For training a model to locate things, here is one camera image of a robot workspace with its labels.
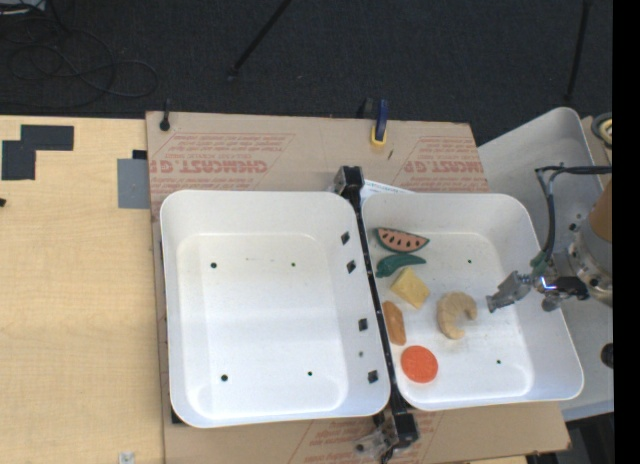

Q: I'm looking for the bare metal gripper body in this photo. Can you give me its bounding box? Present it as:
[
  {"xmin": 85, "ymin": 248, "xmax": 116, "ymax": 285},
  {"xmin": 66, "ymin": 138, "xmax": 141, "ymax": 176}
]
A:
[{"xmin": 553, "ymin": 245, "xmax": 614, "ymax": 309}]

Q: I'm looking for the white plastic tray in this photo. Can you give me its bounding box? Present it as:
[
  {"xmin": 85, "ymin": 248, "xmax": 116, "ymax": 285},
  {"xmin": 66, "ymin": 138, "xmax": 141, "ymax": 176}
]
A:
[
  {"xmin": 159, "ymin": 188, "xmax": 392, "ymax": 430},
  {"xmin": 360, "ymin": 192, "xmax": 586, "ymax": 413}
]

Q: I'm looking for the beige croissant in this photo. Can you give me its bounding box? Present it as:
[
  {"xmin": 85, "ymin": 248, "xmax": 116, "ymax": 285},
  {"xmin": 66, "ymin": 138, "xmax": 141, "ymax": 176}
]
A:
[{"xmin": 435, "ymin": 290, "xmax": 479, "ymax": 341}]

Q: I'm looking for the yellow cheese wedge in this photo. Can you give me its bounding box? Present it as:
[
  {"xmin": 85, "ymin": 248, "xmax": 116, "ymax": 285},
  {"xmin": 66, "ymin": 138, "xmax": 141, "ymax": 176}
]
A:
[{"xmin": 389, "ymin": 266, "xmax": 432, "ymax": 311}]

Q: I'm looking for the green pepper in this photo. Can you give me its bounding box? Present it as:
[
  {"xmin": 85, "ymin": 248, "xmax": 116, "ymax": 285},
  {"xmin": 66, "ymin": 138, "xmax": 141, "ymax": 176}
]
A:
[{"xmin": 374, "ymin": 252, "xmax": 428, "ymax": 280}]

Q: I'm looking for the orange round slice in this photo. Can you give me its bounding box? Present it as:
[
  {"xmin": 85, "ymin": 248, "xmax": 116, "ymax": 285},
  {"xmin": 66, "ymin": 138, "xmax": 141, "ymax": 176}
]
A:
[{"xmin": 399, "ymin": 344, "xmax": 440, "ymax": 385}]

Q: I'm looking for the orange-brown bread piece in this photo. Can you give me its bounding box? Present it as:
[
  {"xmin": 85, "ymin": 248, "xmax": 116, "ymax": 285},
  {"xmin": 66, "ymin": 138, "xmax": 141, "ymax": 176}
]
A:
[{"xmin": 381, "ymin": 300, "xmax": 408, "ymax": 347}]

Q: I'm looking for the red watermelon slice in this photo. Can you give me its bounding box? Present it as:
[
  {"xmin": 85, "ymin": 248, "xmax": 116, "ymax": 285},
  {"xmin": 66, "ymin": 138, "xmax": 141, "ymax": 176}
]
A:
[{"xmin": 373, "ymin": 226, "xmax": 432, "ymax": 255}]

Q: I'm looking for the thin black rod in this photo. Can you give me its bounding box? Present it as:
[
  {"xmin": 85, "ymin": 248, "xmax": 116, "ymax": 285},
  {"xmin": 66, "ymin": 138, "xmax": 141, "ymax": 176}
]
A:
[{"xmin": 344, "ymin": 187, "xmax": 412, "ymax": 419}]

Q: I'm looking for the white paper sheet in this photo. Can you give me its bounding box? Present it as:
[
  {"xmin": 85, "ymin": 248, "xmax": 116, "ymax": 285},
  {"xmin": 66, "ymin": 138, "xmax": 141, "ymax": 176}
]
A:
[{"xmin": 361, "ymin": 178, "xmax": 417, "ymax": 199}]

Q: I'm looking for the brown cardboard board, red print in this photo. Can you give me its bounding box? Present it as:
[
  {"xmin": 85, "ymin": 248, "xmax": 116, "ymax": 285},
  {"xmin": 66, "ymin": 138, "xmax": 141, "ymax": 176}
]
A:
[{"xmin": 144, "ymin": 110, "xmax": 573, "ymax": 464}]

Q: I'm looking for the black block with wires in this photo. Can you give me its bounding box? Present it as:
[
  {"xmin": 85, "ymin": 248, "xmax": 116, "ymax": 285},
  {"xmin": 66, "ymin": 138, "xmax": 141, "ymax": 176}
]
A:
[
  {"xmin": 333, "ymin": 165, "xmax": 366, "ymax": 198},
  {"xmin": 389, "ymin": 410, "xmax": 421, "ymax": 449}
]

